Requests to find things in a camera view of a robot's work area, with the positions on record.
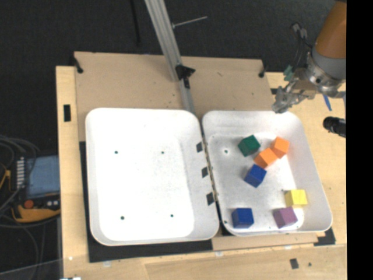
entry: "blue box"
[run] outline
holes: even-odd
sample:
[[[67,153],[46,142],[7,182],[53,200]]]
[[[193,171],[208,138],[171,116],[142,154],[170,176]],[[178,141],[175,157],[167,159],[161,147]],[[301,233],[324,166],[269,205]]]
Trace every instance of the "blue box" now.
[[[257,164],[254,164],[246,174],[245,181],[253,187],[257,188],[258,185],[263,182],[266,173],[267,171],[265,169],[261,168]]]
[[[254,224],[251,208],[236,208],[232,213],[234,228],[249,228]]]

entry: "white tray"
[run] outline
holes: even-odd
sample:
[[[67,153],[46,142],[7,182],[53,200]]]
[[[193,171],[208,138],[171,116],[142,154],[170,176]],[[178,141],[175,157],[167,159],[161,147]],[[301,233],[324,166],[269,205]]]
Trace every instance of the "white tray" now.
[[[98,108],[86,117],[92,235],[108,246],[206,240],[219,229],[198,119]]]
[[[226,229],[236,236],[290,232],[322,232],[330,228],[332,214],[308,146],[301,121],[292,113],[271,111],[212,111],[203,118],[212,177],[217,191],[221,217]],[[255,135],[261,148],[244,157],[239,142]],[[290,141],[288,154],[266,168],[263,183],[255,188],[243,179],[254,157],[280,136]],[[284,193],[304,189],[308,205],[295,209],[298,222],[279,229],[274,209],[286,207]],[[252,208],[254,224],[235,229],[234,209]]]

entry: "black clamp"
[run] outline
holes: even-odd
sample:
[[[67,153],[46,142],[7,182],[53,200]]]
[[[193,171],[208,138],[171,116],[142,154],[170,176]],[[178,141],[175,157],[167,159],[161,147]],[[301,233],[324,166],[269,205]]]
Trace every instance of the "black clamp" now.
[[[184,81],[184,86],[185,88],[188,88],[190,89],[191,86],[189,84],[189,77],[195,72],[196,70],[193,69],[193,68],[188,68],[188,67],[185,67],[181,64],[177,65],[176,66],[176,73],[177,73],[177,76],[179,78],[179,80],[183,80]]]

